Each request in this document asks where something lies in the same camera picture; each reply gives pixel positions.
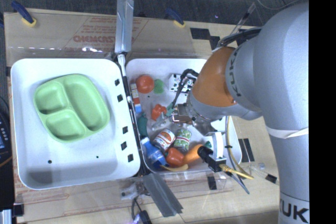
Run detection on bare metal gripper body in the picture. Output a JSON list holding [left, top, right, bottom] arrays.
[[170, 103, 215, 137]]

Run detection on small red pepper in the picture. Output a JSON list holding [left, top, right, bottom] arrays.
[[151, 103, 168, 121]]

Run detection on dark green cucumber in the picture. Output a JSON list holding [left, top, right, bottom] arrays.
[[137, 112, 149, 138]]

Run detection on can with orange label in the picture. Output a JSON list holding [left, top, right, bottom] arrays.
[[152, 128, 176, 152]]

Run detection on can with green label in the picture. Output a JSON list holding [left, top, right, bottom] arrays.
[[173, 128, 193, 153]]

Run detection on blue bottle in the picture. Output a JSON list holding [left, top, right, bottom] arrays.
[[140, 136, 167, 169]]

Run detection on green broccoli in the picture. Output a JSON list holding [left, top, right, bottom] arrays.
[[153, 79, 165, 94]]

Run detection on orange white blue carton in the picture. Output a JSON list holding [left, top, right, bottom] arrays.
[[130, 82, 143, 114]]

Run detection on large red bell pepper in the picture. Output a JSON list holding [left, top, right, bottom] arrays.
[[165, 147, 185, 168]]

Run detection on red tomato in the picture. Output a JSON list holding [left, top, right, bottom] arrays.
[[135, 74, 155, 94]]

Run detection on orange carrot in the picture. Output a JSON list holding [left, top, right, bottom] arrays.
[[183, 141, 212, 165]]

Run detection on white plastic tray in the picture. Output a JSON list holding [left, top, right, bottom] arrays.
[[125, 58, 243, 175], [10, 58, 141, 190]]

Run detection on green divided plate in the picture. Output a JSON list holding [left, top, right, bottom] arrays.
[[33, 73, 111, 144]]

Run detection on brown cardboard board, red print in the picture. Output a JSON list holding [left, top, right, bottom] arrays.
[[3, 7, 279, 224]]

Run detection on black cylinder on white bracket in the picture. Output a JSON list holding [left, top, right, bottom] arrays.
[[197, 131, 228, 173]]

